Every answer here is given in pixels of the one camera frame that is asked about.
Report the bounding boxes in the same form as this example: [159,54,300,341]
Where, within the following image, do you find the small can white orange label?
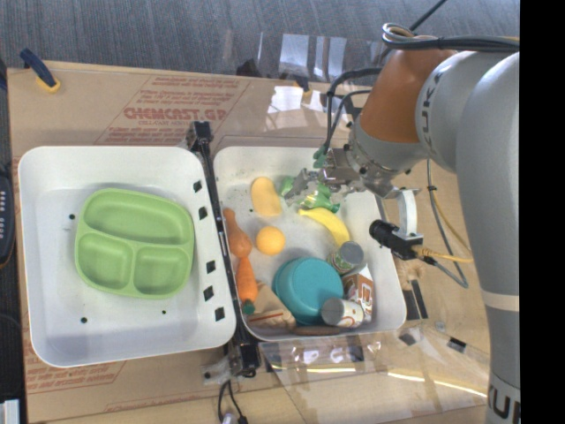
[320,297,366,329]

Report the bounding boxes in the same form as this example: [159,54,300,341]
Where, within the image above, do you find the orange-brown toy drumstick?
[222,207,254,258]

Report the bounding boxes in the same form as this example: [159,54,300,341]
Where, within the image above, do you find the thin black and white rod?
[199,141,249,348]

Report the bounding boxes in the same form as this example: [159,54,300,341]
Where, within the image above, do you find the orange ball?
[255,225,287,256]

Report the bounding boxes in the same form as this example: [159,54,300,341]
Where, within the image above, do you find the yellow banana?
[298,207,351,248]

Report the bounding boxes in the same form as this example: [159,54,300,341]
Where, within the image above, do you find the pale orange oval toy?
[250,176,283,218]

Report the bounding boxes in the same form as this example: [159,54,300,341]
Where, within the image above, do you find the teal bowl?
[271,256,345,327]

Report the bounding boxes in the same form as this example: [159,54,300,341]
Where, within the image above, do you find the brown biscuit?
[292,324,343,337]

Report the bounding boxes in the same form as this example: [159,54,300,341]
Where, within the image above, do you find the black cylinder on white bracket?
[368,186,425,261]

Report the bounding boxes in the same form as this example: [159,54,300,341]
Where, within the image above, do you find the brown cardboard board red print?
[6,59,492,424]

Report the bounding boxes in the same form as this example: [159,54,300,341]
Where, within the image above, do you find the small can green label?
[327,240,365,275]

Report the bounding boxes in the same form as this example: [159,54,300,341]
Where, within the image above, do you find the white and orange carton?
[341,262,375,324]

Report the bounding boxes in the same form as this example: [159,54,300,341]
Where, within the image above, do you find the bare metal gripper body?
[319,146,397,200]

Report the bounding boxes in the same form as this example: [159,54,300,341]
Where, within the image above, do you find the tan toy bread slice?
[244,280,298,331]

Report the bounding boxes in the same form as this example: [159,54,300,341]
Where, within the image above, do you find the green divided plate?
[73,187,197,300]

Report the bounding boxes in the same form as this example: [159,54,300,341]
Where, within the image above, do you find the black block with thin wires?
[186,120,215,150]
[226,341,262,377]

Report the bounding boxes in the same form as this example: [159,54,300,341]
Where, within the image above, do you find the orange carrot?
[235,256,260,315]

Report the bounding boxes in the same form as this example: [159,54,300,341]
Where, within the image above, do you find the green toy vegetable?
[279,175,342,215]

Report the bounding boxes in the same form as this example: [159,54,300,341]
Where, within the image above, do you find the white plastic tray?
[213,145,408,343]
[17,145,237,368]

